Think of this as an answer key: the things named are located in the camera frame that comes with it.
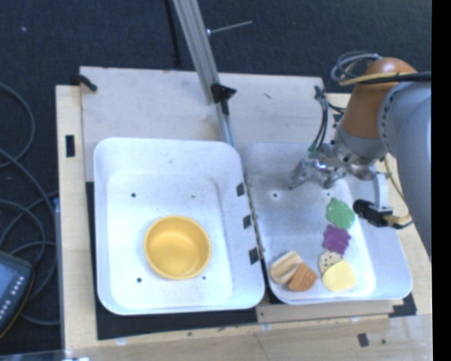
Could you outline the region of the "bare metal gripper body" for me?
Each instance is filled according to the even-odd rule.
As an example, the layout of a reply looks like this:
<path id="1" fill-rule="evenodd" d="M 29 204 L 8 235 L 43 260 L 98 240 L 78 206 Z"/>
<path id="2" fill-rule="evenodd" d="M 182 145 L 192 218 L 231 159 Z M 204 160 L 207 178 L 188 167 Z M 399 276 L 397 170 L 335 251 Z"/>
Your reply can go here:
<path id="1" fill-rule="evenodd" d="M 375 175 L 371 167 L 377 160 L 377 157 L 361 156 L 339 141 L 315 141 L 308 149 L 307 158 L 303 160 L 303 177 L 338 180 L 349 174 L 359 180 L 371 180 Z"/>

